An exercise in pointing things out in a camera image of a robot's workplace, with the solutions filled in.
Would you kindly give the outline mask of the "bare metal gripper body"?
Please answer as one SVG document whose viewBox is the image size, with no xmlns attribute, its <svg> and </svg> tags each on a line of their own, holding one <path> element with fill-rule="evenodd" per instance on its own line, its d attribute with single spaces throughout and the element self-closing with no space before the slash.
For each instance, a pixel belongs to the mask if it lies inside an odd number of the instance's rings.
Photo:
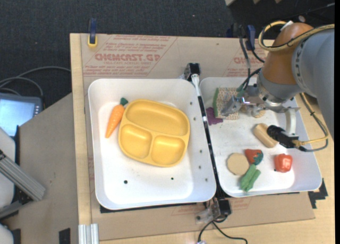
<svg viewBox="0 0 340 244">
<path fill-rule="evenodd" d="M 258 110 L 271 110 L 276 113 L 285 113 L 285 100 L 279 99 L 267 91 L 263 86 L 248 86 L 244 93 L 244 103 L 254 106 Z"/>
</svg>

